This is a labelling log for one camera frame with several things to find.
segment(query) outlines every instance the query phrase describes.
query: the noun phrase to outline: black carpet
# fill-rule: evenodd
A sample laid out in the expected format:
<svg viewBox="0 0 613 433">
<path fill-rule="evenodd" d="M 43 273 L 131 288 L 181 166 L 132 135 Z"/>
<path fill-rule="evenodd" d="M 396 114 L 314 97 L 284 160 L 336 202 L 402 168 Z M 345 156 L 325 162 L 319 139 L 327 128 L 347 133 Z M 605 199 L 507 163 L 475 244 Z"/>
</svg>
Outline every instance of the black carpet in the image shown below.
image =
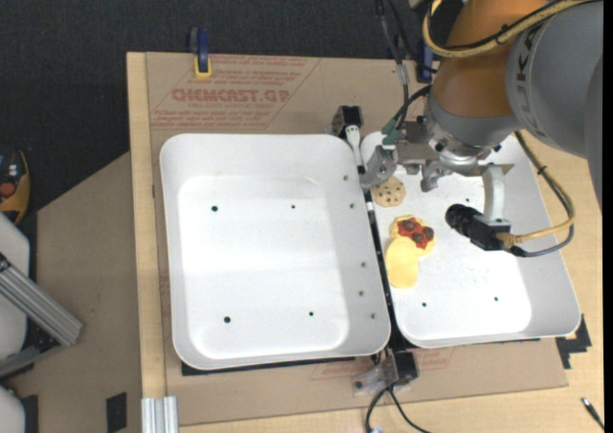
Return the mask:
<svg viewBox="0 0 613 433">
<path fill-rule="evenodd" d="M 386 57 L 374 0 L 0 0 L 0 143 L 24 150 L 34 209 L 128 151 L 125 53 L 184 51 L 195 25 L 214 53 Z"/>
</svg>

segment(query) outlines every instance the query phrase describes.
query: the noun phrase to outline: food item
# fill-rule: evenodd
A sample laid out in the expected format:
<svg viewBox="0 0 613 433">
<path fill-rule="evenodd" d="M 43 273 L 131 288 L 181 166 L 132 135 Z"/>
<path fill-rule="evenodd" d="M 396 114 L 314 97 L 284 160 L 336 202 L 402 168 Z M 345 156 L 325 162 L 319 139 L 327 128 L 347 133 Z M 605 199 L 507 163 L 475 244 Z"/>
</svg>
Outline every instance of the food item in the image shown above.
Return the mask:
<svg viewBox="0 0 613 433">
<path fill-rule="evenodd" d="M 423 254 L 432 251 L 435 244 L 435 235 L 432 227 L 428 227 L 423 220 L 416 216 L 399 216 L 390 226 L 392 239 L 406 237 L 424 251 Z"/>
<path fill-rule="evenodd" d="M 406 196 L 406 188 L 397 177 L 392 176 L 383 184 L 371 188 L 373 201 L 384 208 L 397 207 Z"/>
<path fill-rule="evenodd" d="M 392 242 L 385 251 L 385 266 L 391 286 L 410 288 L 418 280 L 418 257 L 434 248 L 434 230 L 416 216 L 399 216 L 390 226 Z"/>
<path fill-rule="evenodd" d="M 385 267 L 391 286 L 395 288 L 410 288 L 418 281 L 419 249 L 408 238 L 392 239 L 385 251 Z"/>
</svg>

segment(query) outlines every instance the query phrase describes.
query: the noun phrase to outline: cheese slice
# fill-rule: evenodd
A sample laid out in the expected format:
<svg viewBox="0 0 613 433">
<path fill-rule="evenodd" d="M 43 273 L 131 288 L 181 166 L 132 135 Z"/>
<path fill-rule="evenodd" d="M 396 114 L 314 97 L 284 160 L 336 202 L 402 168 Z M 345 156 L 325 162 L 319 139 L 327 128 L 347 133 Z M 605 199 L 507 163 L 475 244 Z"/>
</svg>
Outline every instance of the cheese slice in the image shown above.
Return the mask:
<svg viewBox="0 0 613 433">
<path fill-rule="evenodd" d="M 411 288 L 418 282 L 418 255 L 422 251 L 408 238 L 395 238 L 385 251 L 385 267 L 391 286 Z"/>
</svg>

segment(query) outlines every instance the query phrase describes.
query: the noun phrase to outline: white tray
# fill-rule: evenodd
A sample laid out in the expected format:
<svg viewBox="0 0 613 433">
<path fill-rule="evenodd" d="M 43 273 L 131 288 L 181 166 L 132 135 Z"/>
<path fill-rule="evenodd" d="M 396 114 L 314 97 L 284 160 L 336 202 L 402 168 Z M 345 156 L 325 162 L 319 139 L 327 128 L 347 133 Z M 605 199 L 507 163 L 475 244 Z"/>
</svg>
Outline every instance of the white tray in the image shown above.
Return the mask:
<svg viewBox="0 0 613 433">
<path fill-rule="evenodd" d="M 174 347 L 202 370 L 377 353 L 390 320 L 352 150 L 180 134 L 160 153 Z"/>
<path fill-rule="evenodd" d="M 379 133 L 364 139 L 365 160 L 380 142 Z M 512 231 L 526 234 L 550 227 L 534 171 L 517 141 L 510 137 L 488 162 L 514 164 L 505 176 L 505 218 L 511 221 Z M 453 174 L 441 178 L 435 190 L 423 193 L 420 174 L 408 175 L 398 169 L 395 176 L 407 191 L 402 205 L 375 205 L 383 250 L 391 242 L 389 227 L 400 216 L 422 218 L 437 237 L 433 252 L 419 259 L 416 285 L 391 288 L 397 325 L 406 339 L 416 346 L 435 348 L 561 336 L 577 328 L 579 305 L 559 251 L 536 258 L 483 251 L 445 222 L 445 212 L 454 203 L 483 211 L 480 177 Z M 549 236 L 522 247 L 535 250 L 555 244 L 554 236 Z"/>
</svg>

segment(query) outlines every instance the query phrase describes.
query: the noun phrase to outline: red food piece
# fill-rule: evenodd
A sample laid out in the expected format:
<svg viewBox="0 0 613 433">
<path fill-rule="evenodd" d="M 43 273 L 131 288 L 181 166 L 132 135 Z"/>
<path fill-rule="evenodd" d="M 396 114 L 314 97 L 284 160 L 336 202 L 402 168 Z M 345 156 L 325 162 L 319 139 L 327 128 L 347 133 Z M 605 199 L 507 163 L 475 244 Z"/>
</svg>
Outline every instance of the red food piece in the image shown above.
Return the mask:
<svg viewBox="0 0 613 433">
<path fill-rule="evenodd" d="M 419 249 L 425 249 L 428 242 L 434 238 L 434 231 L 430 227 L 421 225 L 413 217 L 401 220 L 397 223 L 397 227 L 398 234 L 411 239 Z"/>
</svg>

